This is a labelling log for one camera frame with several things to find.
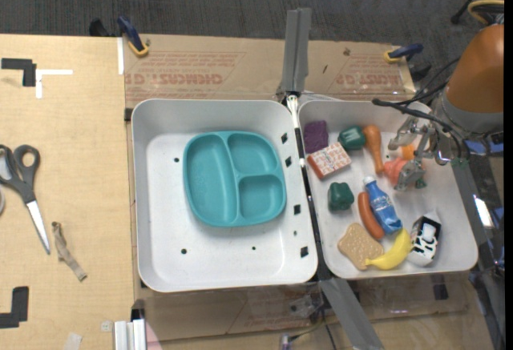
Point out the green toy pepper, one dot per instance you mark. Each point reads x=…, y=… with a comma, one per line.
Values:
x=340, y=197

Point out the red and white carton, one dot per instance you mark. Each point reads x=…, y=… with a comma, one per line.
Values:
x=328, y=160

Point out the black and white milk carton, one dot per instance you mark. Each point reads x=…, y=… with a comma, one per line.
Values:
x=425, y=240

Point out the orange toy chicken drumstick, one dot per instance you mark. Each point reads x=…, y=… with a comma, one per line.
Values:
x=376, y=144

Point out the white plastic tray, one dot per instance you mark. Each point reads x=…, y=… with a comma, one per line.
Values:
x=445, y=196
x=168, y=220

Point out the brown cardboard board red print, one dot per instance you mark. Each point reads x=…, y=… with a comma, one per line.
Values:
x=240, y=72

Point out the salmon pink toy food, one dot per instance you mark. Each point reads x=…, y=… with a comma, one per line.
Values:
x=393, y=170

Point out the purple grapes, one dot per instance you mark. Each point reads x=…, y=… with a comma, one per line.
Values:
x=316, y=136

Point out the tan bread slice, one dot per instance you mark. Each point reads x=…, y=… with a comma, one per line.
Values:
x=358, y=246

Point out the yellow banana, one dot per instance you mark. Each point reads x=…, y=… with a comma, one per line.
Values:
x=394, y=254

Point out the teal divided plate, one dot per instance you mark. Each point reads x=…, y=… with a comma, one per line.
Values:
x=208, y=176

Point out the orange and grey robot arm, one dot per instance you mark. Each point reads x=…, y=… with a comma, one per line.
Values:
x=477, y=76

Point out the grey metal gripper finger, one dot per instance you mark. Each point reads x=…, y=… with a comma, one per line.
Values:
x=406, y=131
x=410, y=174

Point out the red sausage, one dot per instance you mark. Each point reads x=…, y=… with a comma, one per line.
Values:
x=368, y=218

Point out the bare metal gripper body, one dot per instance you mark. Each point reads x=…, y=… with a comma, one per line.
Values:
x=443, y=140

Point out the blue plastic bottle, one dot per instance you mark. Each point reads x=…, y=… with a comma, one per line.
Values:
x=384, y=206

